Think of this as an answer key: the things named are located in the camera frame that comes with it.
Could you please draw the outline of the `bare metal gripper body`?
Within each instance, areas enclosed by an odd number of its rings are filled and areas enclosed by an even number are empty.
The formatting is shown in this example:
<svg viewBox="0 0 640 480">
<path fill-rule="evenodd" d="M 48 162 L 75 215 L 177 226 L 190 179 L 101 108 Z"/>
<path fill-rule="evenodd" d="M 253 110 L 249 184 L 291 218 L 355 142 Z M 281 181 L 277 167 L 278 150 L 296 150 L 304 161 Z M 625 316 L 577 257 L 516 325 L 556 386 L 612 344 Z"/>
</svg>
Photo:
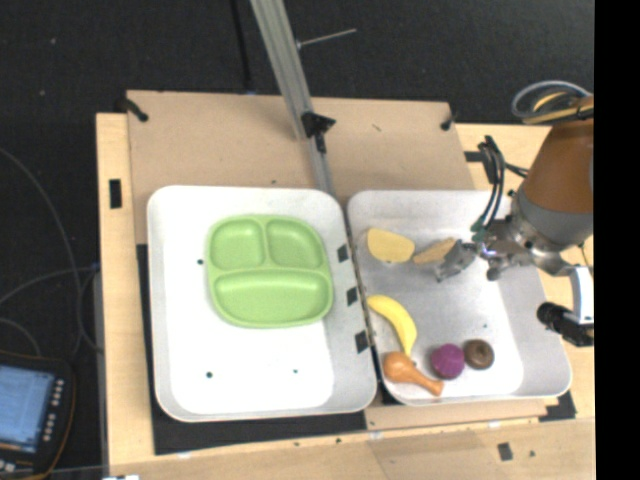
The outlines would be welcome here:
<svg viewBox="0 0 640 480">
<path fill-rule="evenodd" d="M 563 246 L 550 242 L 516 219 L 494 220 L 488 228 L 474 234 L 474 243 L 478 256 L 486 262 L 490 256 L 512 254 L 512 267 L 535 266 L 551 276 L 568 276 L 573 270 L 573 265 L 561 255 Z"/>
</svg>

